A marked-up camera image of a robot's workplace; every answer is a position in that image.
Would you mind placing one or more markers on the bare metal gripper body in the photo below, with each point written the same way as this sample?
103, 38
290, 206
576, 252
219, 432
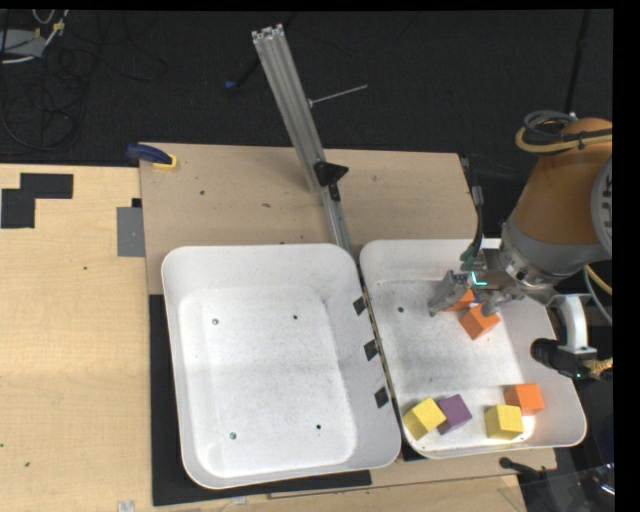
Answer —
497, 277

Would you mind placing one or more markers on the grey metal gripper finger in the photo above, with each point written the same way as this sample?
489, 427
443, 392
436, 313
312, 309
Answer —
447, 295
495, 301

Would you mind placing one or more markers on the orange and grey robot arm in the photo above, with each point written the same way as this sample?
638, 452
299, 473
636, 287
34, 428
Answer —
555, 210

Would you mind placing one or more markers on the orange cube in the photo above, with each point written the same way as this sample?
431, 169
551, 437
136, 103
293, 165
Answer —
464, 301
480, 324
525, 396

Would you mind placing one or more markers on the white plastic tray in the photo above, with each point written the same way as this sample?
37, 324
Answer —
270, 370
440, 360

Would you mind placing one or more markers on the purple cube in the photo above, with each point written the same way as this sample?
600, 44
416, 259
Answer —
455, 412

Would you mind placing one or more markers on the yellow cube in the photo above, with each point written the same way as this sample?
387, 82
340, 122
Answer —
504, 422
425, 417

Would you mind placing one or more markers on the pale wood board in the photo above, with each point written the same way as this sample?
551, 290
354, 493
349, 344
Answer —
240, 200

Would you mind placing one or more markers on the black cylinder on white bracket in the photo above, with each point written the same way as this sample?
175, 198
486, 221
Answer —
575, 325

